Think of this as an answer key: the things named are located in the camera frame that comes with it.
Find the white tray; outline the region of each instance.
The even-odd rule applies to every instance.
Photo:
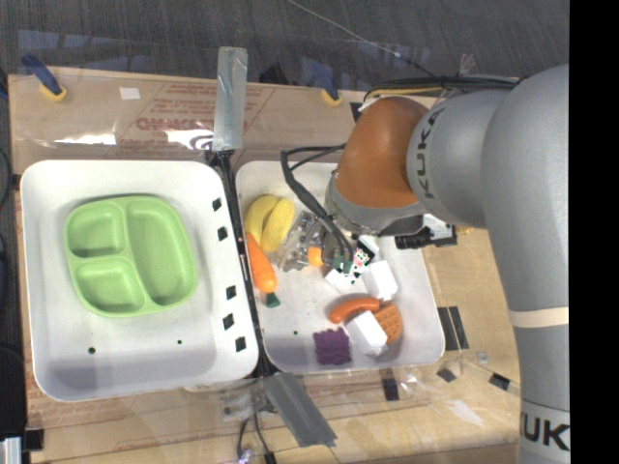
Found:
[[[171,309],[107,318],[75,293],[63,227],[84,202],[136,193],[161,197],[180,213],[198,284],[186,303]],[[169,390],[238,380],[255,368],[243,272],[214,170],[192,161],[47,160],[25,171],[21,197],[34,373],[49,396],[83,400]],[[227,233],[222,241],[220,228]],[[228,299],[229,287],[235,295]],[[234,323],[226,329],[223,318],[230,314]]]
[[[318,201],[323,201],[335,168],[331,163],[307,163],[296,169],[294,175]],[[236,184],[242,215],[257,196],[265,193],[292,199],[297,215],[306,210],[283,179],[279,162],[253,161],[243,165],[238,171]],[[327,319],[327,314],[342,294],[324,280],[324,272],[318,269],[307,267],[285,273],[276,267],[277,295],[281,305],[268,308],[263,302],[258,302],[258,313],[267,354],[279,369],[317,373],[421,365],[434,363],[443,355],[445,337],[421,252],[418,249],[397,249],[393,237],[380,238],[378,244],[380,255],[389,262],[398,283],[394,301],[402,316],[401,339],[377,359],[364,355],[351,345],[352,362],[319,364],[313,334],[337,328]],[[363,281],[358,280],[350,293],[366,295]]]

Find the yellow banana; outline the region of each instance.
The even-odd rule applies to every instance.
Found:
[[[249,232],[260,245],[262,228],[280,199],[273,194],[264,194],[256,198],[245,216],[245,231]]]
[[[294,220],[294,203],[282,198],[275,205],[262,230],[260,247],[264,252],[275,251],[288,235]]]

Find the toy sausage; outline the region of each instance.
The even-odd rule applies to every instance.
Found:
[[[368,310],[377,311],[379,308],[380,301],[375,298],[351,299],[334,307],[329,313],[329,321],[339,323],[353,313]]]

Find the purple toy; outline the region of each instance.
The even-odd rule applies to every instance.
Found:
[[[325,330],[313,335],[316,346],[316,360],[319,364],[350,363],[350,341],[342,327]]]

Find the gray carpet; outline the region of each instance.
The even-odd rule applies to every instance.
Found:
[[[251,81],[314,85],[317,63],[338,87],[367,90],[454,74],[471,57],[466,71],[509,76],[568,62],[570,0],[0,0],[0,33],[8,73],[23,72],[20,57],[32,53],[51,65],[214,77],[218,48],[236,45],[249,52]],[[2,101],[8,154],[9,121]],[[20,353],[10,199],[0,232],[8,261],[0,347]],[[0,392],[18,385],[0,370]],[[0,427],[0,440],[3,429],[13,431]]]

